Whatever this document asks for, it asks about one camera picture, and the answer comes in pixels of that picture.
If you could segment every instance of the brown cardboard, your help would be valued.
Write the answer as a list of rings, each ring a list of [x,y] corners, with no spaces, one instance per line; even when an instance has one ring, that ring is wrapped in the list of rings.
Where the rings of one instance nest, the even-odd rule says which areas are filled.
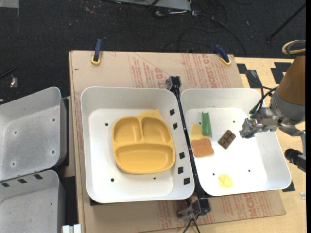
[[[183,229],[178,231],[174,228],[185,227],[187,224],[185,221],[178,220],[176,216],[177,211],[186,207],[184,201],[90,205],[85,183],[80,95],[85,88],[90,86],[163,88],[165,80],[174,75],[181,77],[183,89],[240,88],[243,87],[243,83],[247,87],[247,82],[242,75],[243,83],[241,81],[235,58],[231,56],[232,64],[225,66],[215,54],[102,52],[100,65],[94,66],[90,61],[91,55],[90,51],[73,51],[69,54],[71,91],[74,99],[73,116],[76,117],[74,142],[78,211],[79,223],[82,225],[83,232],[135,233],[165,229],[170,229],[165,232],[181,232]],[[279,191],[271,191],[213,197],[210,198],[212,212],[199,217],[197,223],[201,225],[201,232],[210,232],[208,229],[215,227],[223,229],[222,224],[215,224],[220,222],[226,222],[225,225],[230,229],[230,231],[227,229],[226,232],[243,232],[240,231],[241,227],[249,228],[253,232],[262,232],[260,225],[257,225],[258,231],[256,231],[255,225],[258,222],[255,218],[286,213],[282,198],[288,200],[288,196],[281,195]],[[300,203],[299,206],[302,210],[298,216],[303,216],[303,204]],[[247,221],[251,222],[249,223],[250,227],[244,226],[246,223],[238,226],[234,223],[242,219],[252,219]],[[285,218],[281,223],[276,224],[279,227],[280,224],[285,224],[288,221],[289,219]]]

